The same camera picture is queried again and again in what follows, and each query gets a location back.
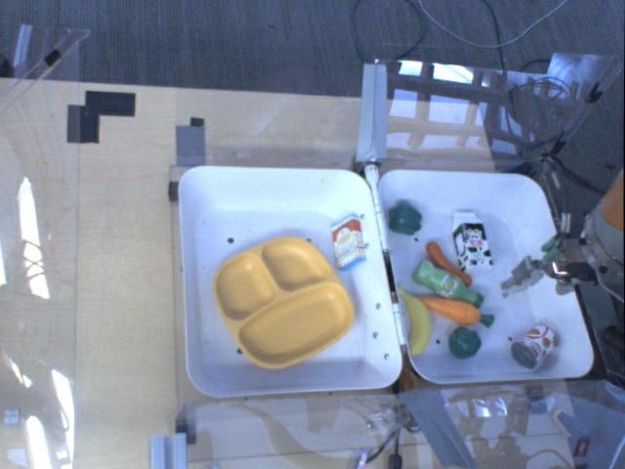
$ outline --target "white cable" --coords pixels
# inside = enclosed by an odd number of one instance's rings
[[[558,5],[558,7],[556,7],[554,10],[552,10],[551,12],[549,12],[548,14],[546,14],[545,16],[543,16],[542,18],[540,18],[539,20],[533,22],[523,33],[521,33],[519,36],[513,38],[512,40],[508,40],[507,42],[503,42],[503,43],[498,43],[498,44],[494,44],[494,45],[482,45],[480,43],[476,43],[476,42],[472,42],[471,40],[467,40],[466,38],[463,38],[460,35],[457,35],[456,33],[454,33],[453,31],[451,31],[450,29],[447,29],[443,24],[441,24],[440,22],[438,22],[436,19],[434,19],[434,17],[426,10],[425,6],[423,5],[423,1],[419,0],[419,6],[421,7],[421,10],[423,11],[423,13],[430,18],[430,21],[432,21],[436,26],[438,26],[440,29],[442,29],[445,33],[450,34],[451,36],[453,36],[454,38],[457,38],[458,40],[460,40],[463,43],[466,43],[467,45],[471,45],[473,47],[477,47],[479,49],[499,49],[500,47],[506,47],[508,45],[512,45],[513,43],[521,40],[534,26],[537,26],[538,24],[540,24],[542,21],[544,21],[546,18],[548,18],[549,16],[552,16],[553,14],[555,14],[557,11],[560,10],[560,8],[566,4],[566,2],[568,2],[569,0],[562,0],[560,5]]]

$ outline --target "soda can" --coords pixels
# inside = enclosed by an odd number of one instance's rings
[[[515,361],[526,368],[535,368],[558,346],[556,332],[545,324],[535,324],[517,342],[511,351]]]

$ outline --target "gray carpet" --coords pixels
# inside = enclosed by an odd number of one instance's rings
[[[357,95],[361,70],[350,30],[355,1],[0,0],[0,21],[90,29],[80,53],[85,81]],[[487,1],[507,40],[562,0]],[[495,41],[490,14],[477,0],[426,2],[464,36]],[[506,47],[508,69],[554,52],[614,54],[623,63],[624,9],[624,0],[572,0]],[[366,0],[356,25],[367,59],[397,56],[421,29],[401,0]],[[430,23],[409,57],[499,67],[497,51],[465,45]],[[622,74],[562,159],[600,188],[614,178],[623,162]],[[599,197],[577,186],[569,193],[579,229],[581,214]]]

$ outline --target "yellow divided plate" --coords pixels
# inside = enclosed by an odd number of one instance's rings
[[[347,333],[354,305],[332,266],[295,236],[260,243],[229,258],[213,295],[243,354],[262,368],[302,362]]]

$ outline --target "white plastic tray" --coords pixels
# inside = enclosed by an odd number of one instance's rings
[[[187,371],[214,397],[349,389],[393,383],[401,353],[370,189],[344,170],[197,167],[180,182]],[[283,235],[310,239],[336,266],[331,229],[361,217],[367,261],[339,272],[354,303],[354,323],[338,342],[282,370],[237,353],[215,305],[212,283],[231,255]]]
[[[424,353],[413,359],[419,374],[437,384],[466,384],[571,378],[589,371],[593,348],[573,293],[558,295],[555,282],[548,277],[507,299],[499,288],[524,256],[541,258],[540,246],[556,232],[545,195],[536,183],[515,174],[396,170],[382,177],[379,192],[387,217],[400,199],[407,199],[423,214],[422,229],[416,235],[388,231],[396,283],[406,291],[432,293],[411,277],[427,258],[428,241],[437,241],[447,258],[455,261],[454,210],[477,212],[493,255],[491,270],[471,272],[472,289],[484,296],[480,310],[496,317],[490,328],[480,323],[474,326],[482,341],[480,351],[464,360],[451,355],[447,339],[458,324],[432,314],[432,340]],[[538,369],[529,370],[513,360],[510,339],[537,322],[557,332],[560,346]]]

